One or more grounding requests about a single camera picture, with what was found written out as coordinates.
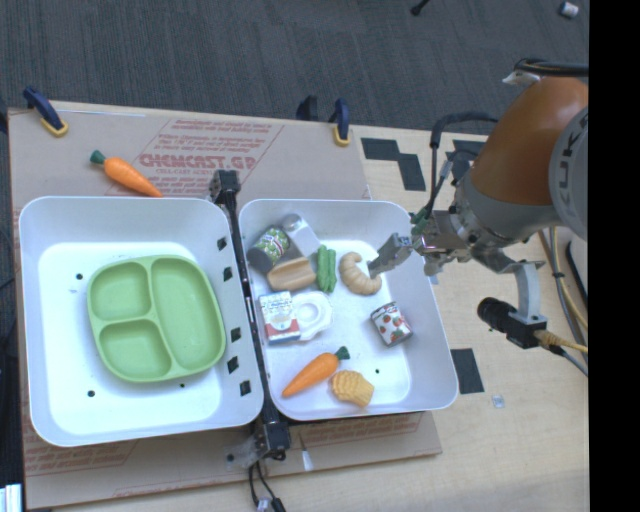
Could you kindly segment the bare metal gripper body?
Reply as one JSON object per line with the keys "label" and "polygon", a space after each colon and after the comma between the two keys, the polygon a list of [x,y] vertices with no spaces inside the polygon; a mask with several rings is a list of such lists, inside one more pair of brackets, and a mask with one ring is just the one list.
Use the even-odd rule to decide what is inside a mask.
{"label": "bare metal gripper body", "polygon": [[412,216],[412,246],[427,265],[474,259],[501,264],[501,236],[471,211],[420,211]]}

